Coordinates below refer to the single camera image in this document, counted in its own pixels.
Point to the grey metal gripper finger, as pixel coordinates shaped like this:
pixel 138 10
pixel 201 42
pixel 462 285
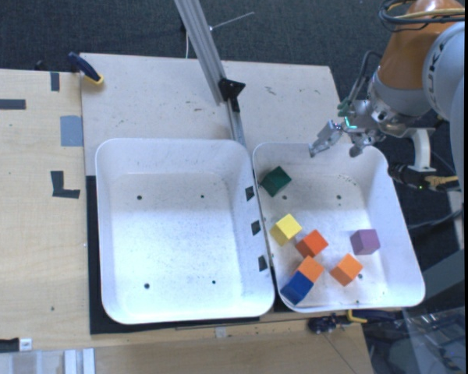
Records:
pixel 360 143
pixel 327 135

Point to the white plastic tray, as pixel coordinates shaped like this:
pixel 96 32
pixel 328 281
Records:
pixel 171 232
pixel 335 209

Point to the blue cube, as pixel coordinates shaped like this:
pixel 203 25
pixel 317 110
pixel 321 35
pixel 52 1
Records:
pixel 297 287

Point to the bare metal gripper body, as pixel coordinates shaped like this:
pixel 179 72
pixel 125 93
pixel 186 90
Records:
pixel 368 117

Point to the purple cube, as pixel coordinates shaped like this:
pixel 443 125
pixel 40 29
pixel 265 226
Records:
pixel 365 242

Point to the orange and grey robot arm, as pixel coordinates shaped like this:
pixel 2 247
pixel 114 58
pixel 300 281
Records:
pixel 407 57

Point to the black cylinder on white bracket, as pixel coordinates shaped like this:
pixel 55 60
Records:
pixel 422 148

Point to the orange cube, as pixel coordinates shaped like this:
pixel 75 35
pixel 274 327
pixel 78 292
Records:
pixel 346 269
pixel 311 268
pixel 312 244

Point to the yellow cube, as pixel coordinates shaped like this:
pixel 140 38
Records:
pixel 285 229

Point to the green cube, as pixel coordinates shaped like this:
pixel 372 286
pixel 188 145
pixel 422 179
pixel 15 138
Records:
pixel 275 181

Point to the pale wood board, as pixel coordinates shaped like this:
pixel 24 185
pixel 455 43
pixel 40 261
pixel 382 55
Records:
pixel 152 99

